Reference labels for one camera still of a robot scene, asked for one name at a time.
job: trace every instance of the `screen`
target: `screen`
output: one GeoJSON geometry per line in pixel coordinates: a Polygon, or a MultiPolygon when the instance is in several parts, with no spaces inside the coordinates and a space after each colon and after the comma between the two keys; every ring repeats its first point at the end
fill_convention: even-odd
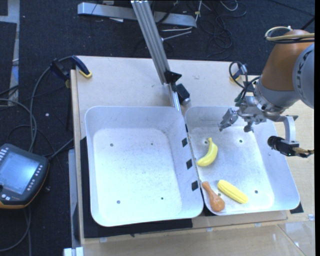
{"type": "Polygon", "coordinates": [[[38,165],[38,161],[9,152],[0,165],[0,183],[4,188],[22,195],[38,165]]]}

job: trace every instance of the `banana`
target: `banana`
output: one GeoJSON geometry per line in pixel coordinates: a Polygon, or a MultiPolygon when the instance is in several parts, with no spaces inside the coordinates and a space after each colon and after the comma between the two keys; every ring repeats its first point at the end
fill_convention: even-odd
{"type": "Polygon", "coordinates": [[[196,163],[198,166],[208,166],[210,165],[217,157],[218,147],[213,143],[212,138],[208,139],[209,149],[205,156],[201,157],[196,163]]]}

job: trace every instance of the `wooden table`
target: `wooden table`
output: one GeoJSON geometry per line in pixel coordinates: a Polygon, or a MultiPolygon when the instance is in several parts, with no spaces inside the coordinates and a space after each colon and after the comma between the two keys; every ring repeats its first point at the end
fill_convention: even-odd
{"type": "MultiPolygon", "coordinates": [[[[304,212],[272,211],[192,219],[193,228],[108,238],[84,238],[80,140],[86,136],[84,116],[93,106],[170,106],[169,91],[161,85],[152,59],[79,56],[92,78],[71,71],[74,148],[80,246],[85,256],[149,255],[315,255],[315,157],[287,157],[304,212]],[[299,235],[292,232],[299,230],[299,235]]],[[[229,80],[230,62],[168,60],[194,106],[234,106],[241,91],[229,80]]],[[[296,102],[286,115],[298,115],[296,140],[314,148],[314,109],[296,102]]],[[[282,123],[275,124],[284,137],[282,123]]]]}

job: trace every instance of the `yellow corn cob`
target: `yellow corn cob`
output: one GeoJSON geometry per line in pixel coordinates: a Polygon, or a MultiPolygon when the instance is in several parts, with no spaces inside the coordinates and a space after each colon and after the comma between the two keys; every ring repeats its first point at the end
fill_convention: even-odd
{"type": "Polygon", "coordinates": [[[230,184],[226,180],[219,180],[218,189],[240,204],[245,204],[249,200],[245,193],[240,191],[238,188],[236,188],[234,185],[230,184]]]}

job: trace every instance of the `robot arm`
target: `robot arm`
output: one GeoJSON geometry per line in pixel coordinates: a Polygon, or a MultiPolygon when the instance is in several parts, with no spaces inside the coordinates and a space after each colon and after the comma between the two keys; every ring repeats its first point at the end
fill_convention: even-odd
{"type": "Polygon", "coordinates": [[[290,27],[276,27],[267,31],[267,40],[275,41],[261,76],[253,88],[253,96],[246,96],[249,84],[244,84],[238,110],[229,109],[223,116],[219,129],[231,126],[238,117],[247,125],[245,132],[253,131],[253,124],[283,122],[285,138],[271,136],[268,145],[286,156],[308,157],[314,150],[299,148],[296,141],[295,120],[298,116],[282,115],[296,101],[302,100],[314,109],[314,34],[290,27]],[[289,30],[284,36],[270,37],[273,31],[289,30]]]}

